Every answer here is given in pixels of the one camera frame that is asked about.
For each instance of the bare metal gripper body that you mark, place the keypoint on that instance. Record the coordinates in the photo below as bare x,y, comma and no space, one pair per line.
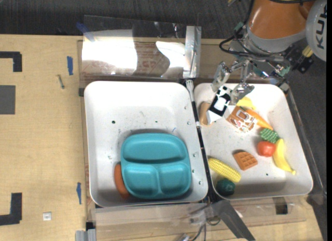
267,65

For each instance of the dull metal gripper finger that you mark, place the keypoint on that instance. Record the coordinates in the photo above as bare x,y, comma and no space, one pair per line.
241,91
221,77

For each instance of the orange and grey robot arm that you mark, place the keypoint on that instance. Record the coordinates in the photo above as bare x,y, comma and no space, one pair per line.
275,19

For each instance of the yellow lemon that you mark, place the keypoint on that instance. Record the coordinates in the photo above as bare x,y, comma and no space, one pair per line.
247,102

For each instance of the black and white milk carton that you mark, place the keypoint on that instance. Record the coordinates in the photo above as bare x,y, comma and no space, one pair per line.
220,105

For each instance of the orange and white carton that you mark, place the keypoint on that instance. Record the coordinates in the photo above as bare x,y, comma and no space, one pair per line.
241,119

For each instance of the orange carrot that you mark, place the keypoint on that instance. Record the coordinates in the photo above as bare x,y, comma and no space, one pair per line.
260,120

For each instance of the tan bread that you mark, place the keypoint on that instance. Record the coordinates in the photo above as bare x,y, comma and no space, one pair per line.
203,111

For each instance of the green grapes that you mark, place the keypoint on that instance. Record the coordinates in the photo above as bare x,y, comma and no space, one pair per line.
269,135

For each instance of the red tomato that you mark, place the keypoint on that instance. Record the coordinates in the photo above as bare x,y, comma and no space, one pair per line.
265,148

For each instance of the orange waffle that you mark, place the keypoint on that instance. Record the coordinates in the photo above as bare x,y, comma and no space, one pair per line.
245,160

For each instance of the yellow banana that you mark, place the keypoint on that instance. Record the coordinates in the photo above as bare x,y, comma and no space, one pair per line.
281,158

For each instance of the yellow corn cob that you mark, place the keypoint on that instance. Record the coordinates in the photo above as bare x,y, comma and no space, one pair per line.
224,169

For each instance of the white plastic tray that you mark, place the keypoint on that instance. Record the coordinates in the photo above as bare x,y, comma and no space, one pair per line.
259,180
145,105

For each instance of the dark green pepper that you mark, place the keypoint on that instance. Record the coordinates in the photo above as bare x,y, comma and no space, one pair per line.
225,187

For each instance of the blue divided plate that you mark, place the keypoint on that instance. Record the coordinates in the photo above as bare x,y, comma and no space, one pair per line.
155,167

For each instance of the orange sausage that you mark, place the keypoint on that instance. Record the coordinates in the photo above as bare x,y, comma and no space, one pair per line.
118,180

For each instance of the grey bolt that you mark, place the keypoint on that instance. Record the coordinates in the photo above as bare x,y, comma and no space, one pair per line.
61,82

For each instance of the small white square block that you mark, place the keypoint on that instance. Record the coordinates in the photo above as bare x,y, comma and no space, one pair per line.
47,216

